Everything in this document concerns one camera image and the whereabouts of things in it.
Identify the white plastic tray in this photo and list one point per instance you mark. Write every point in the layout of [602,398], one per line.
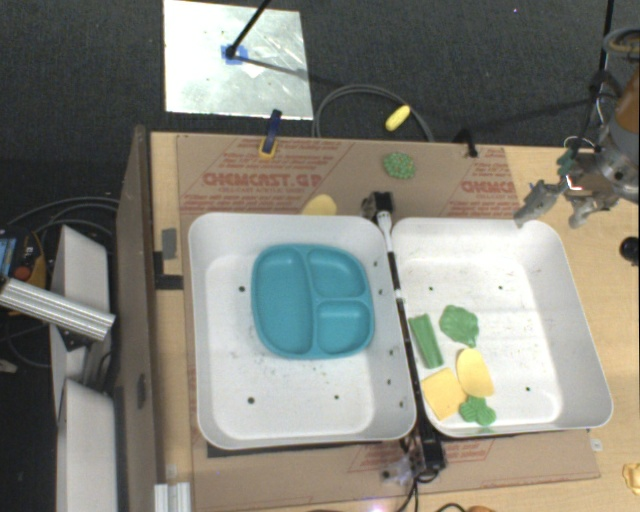
[300,400]
[530,320]

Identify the yellow oval chip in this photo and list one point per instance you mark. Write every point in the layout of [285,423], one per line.
[320,205]
[474,372]

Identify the pale yellow toy food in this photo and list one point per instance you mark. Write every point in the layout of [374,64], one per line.
[633,476]

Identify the green celery stick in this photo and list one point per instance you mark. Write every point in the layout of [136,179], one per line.
[426,341]

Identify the blue divided plate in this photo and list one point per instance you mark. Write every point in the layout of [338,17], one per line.
[285,305]

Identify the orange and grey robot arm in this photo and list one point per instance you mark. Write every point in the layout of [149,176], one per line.
[629,107]

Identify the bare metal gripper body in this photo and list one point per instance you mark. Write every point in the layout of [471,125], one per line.
[600,186]

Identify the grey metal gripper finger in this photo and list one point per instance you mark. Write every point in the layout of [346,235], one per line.
[584,212]
[536,202]

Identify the green lettuce leaf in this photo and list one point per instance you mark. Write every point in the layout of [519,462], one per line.
[459,324]

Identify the green round pea patch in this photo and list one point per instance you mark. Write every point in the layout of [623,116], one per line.
[399,165]

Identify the small green leaf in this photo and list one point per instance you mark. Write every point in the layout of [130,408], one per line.
[477,412]

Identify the yellow cheese slice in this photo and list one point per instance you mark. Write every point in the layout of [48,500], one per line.
[441,392]

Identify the thin black and white rod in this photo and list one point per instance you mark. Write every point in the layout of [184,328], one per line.
[396,277]

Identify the brown cardboard board red print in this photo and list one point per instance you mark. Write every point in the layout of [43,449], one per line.
[430,190]

